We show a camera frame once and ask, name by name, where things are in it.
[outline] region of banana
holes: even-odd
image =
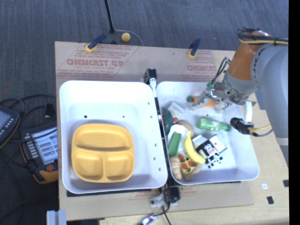
[[[184,141],[184,150],[187,153],[187,156],[195,163],[205,163],[205,158],[201,156],[193,146],[191,131],[187,132],[187,138]]]

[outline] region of yellow plate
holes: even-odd
[[[73,134],[71,157],[76,175],[88,182],[126,181],[135,167],[130,132],[112,124],[89,123],[78,127]]]

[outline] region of blue and yellow clamp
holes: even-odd
[[[191,46],[189,47],[189,53],[188,53],[188,57],[190,59],[194,59],[195,56],[196,56],[196,52],[197,52],[197,49],[198,49],[198,46],[200,44],[200,38],[196,39],[192,44]]]
[[[101,43],[103,39],[106,38],[106,35],[103,33],[100,36],[96,37],[92,42],[85,46],[85,50],[89,53],[94,51],[97,48],[97,44]]]

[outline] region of green bottle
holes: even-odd
[[[225,130],[226,132],[230,131],[231,126],[227,124],[220,123],[215,120],[199,118],[197,121],[197,128],[205,129],[213,132],[217,132],[219,130]]]

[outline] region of wooden table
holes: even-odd
[[[122,45],[99,45],[96,53],[87,54],[86,44],[56,42],[56,88],[58,137],[60,143],[59,88],[68,80],[139,81],[147,68],[156,68],[158,82],[207,82],[226,56],[234,51],[198,50],[195,60],[187,57],[188,49],[154,48]],[[253,107],[256,127],[269,123],[266,112]],[[181,199],[167,215],[176,224],[289,224],[288,168],[273,134],[251,137],[260,173],[255,180],[239,183],[205,184],[181,187]],[[59,167],[60,209],[67,220],[105,218],[100,224],[140,224],[150,214],[149,198],[158,190],[108,195],[68,196]],[[167,224],[159,216],[154,224]]]

